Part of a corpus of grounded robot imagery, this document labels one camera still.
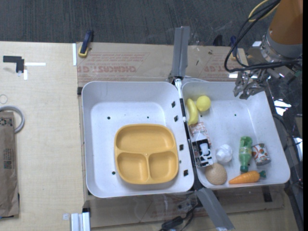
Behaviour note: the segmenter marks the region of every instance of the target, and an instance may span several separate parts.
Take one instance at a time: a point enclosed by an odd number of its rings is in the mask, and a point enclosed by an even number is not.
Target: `white tray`
[[[211,99],[210,109],[204,112],[202,117],[199,114],[199,122],[203,122],[207,129],[212,142],[212,155],[215,156],[215,149],[223,144],[228,144],[233,149],[232,160],[224,164],[228,175],[227,182],[223,185],[213,185],[205,177],[205,168],[197,168],[200,182],[211,189],[286,183],[290,178],[290,168],[265,92],[251,96],[248,100],[241,100],[233,95],[234,87],[233,82],[187,82],[182,87],[185,103],[188,98],[196,101],[201,95],[207,95]],[[265,143],[271,162],[257,167],[252,158],[249,170],[265,170],[267,177],[256,183],[229,184],[229,180],[240,174],[238,151],[242,136],[251,137],[253,145]]]
[[[86,182],[91,194],[109,198],[179,193],[192,187],[191,157],[179,94],[173,85],[167,82],[90,82],[82,90],[82,109]],[[173,180],[162,184],[137,185],[123,181],[117,173],[115,134],[124,125],[138,123],[164,125],[173,132],[179,155],[179,171]]]

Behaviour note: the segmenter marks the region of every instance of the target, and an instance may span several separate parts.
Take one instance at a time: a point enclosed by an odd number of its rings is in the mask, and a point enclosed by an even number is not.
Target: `yellow ball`
[[[211,107],[211,100],[208,96],[200,96],[197,99],[196,106],[200,112],[206,111]]]

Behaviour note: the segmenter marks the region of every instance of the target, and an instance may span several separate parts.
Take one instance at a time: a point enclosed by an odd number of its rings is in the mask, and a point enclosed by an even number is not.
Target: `carrot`
[[[257,172],[255,170],[249,171],[247,173],[243,173],[229,181],[229,184],[241,184],[241,183],[253,183],[257,182],[260,179],[260,175],[262,177],[265,176],[265,171]]]

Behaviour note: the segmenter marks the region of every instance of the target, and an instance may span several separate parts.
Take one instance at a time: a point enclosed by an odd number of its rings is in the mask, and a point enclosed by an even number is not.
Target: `wooden table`
[[[0,95],[25,115],[16,134],[20,214],[0,221],[0,230],[68,231],[65,214],[81,213],[84,204],[82,150],[73,46],[64,43],[0,42],[2,55],[22,56],[28,80],[15,64],[0,62]],[[237,230],[296,230],[289,199],[284,208],[230,215]],[[216,230],[209,217],[190,225]],[[158,230],[158,224],[109,227],[102,230]]]

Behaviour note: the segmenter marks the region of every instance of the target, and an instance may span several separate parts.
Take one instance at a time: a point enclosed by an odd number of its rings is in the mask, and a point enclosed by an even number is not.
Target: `green bottle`
[[[248,172],[248,163],[252,157],[252,139],[248,136],[241,137],[239,159],[241,163],[240,171]]]

